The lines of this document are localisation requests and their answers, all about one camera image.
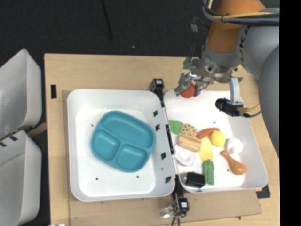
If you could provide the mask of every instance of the white bin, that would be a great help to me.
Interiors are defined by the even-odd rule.
[[[0,226],[27,223],[39,212],[42,153],[25,130],[41,114],[41,70],[22,49],[0,67]]]

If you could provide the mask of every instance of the black carpet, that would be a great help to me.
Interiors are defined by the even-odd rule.
[[[267,8],[280,7],[280,0],[260,1]],[[0,0],[0,66],[22,48],[42,72],[45,53],[185,57],[193,43],[193,17],[205,24],[198,33],[196,51],[206,39],[210,23],[201,5],[202,0]],[[26,226],[46,226],[46,134],[35,140],[44,158],[41,208],[36,220]]]

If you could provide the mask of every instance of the wooden table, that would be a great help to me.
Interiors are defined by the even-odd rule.
[[[159,209],[173,202],[171,196],[81,202],[70,193],[62,93],[74,89],[148,89],[154,78],[163,79],[165,91],[172,90],[181,72],[186,72],[182,69],[184,58],[45,54],[44,59],[51,223],[169,225],[170,219],[159,218]],[[258,103],[257,81],[241,67],[234,76],[244,77],[240,90],[245,105]],[[229,90],[229,86],[215,83],[208,90]],[[251,118],[251,125],[268,172],[271,197],[258,200],[255,190],[185,194],[190,211],[181,219],[181,225],[280,225],[279,158],[262,116]]]

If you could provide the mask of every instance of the yellow toy lemon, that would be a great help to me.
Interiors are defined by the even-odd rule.
[[[212,132],[212,134],[210,136],[210,140],[211,140],[212,145],[217,146],[217,147],[222,147],[226,143],[225,135],[218,130],[214,130]]]

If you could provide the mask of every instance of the blue divided plate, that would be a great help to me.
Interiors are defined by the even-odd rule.
[[[110,111],[99,121],[91,139],[93,154],[126,172],[143,168],[156,143],[154,130],[143,121],[120,111]]]

